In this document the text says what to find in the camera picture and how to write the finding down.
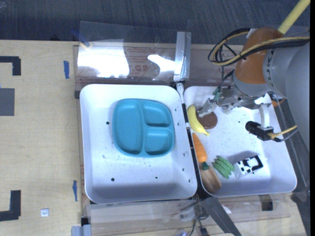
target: gray carpet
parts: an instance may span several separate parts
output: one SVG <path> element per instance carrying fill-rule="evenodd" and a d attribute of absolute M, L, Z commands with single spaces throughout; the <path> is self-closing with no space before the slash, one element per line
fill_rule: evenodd
<path fill-rule="evenodd" d="M 299 0 L 0 0 L 0 39 L 73 40 L 80 21 L 192 32 L 218 42 L 241 27 L 277 27 Z M 310 26 L 310 7 L 295 23 Z"/>

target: wooden table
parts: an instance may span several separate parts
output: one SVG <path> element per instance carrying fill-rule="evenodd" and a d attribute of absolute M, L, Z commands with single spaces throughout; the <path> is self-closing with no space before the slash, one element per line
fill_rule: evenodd
<path fill-rule="evenodd" d="M 74 46 L 78 42 L 0 41 L 0 56 L 18 56 L 22 75 L 12 64 L 0 63 L 1 88 L 15 88 L 15 115 L 0 116 L 0 211 L 9 210 L 10 191 L 21 190 L 21 216 L 1 221 L 0 235 L 71 235 L 81 224 L 81 177 L 76 100 Z M 69 78 L 64 73 L 69 62 Z M 77 201 L 73 181 L 77 181 Z M 296 207 L 286 194 L 290 216 L 235 223 L 250 235 L 303 236 Z M 48 208 L 49 216 L 41 217 Z M 222 234 L 217 225 L 211 235 Z M 176 230 L 132 235 L 169 236 Z M 193 235 L 200 235 L 195 230 Z"/>

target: yellow stick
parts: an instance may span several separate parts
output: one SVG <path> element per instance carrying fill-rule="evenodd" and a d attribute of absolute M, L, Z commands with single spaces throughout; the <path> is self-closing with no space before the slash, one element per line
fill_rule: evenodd
<path fill-rule="evenodd" d="M 283 23 L 278 28 L 278 31 L 286 34 L 290 27 L 295 23 L 298 17 L 303 13 L 307 6 L 311 3 L 311 0 L 299 0 L 290 14 L 286 17 Z"/>

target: blue plate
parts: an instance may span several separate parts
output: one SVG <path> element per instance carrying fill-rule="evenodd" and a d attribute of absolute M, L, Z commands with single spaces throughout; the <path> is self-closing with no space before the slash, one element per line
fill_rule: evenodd
<path fill-rule="evenodd" d="M 112 124 L 115 146 L 125 155 L 162 156 L 174 146 L 172 115 L 160 102 L 121 100 L 115 106 Z"/>

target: brown round object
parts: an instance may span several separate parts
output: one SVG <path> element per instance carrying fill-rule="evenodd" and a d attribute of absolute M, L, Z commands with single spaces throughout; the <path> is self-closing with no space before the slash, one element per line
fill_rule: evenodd
<path fill-rule="evenodd" d="M 218 123 L 218 117 L 215 113 L 211 112 L 210 114 L 205 115 L 204 117 L 199 117 L 198 115 L 197 119 L 200 122 L 200 124 L 205 128 L 205 129 L 211 129 L 214 128 L 217 123 Z"/>

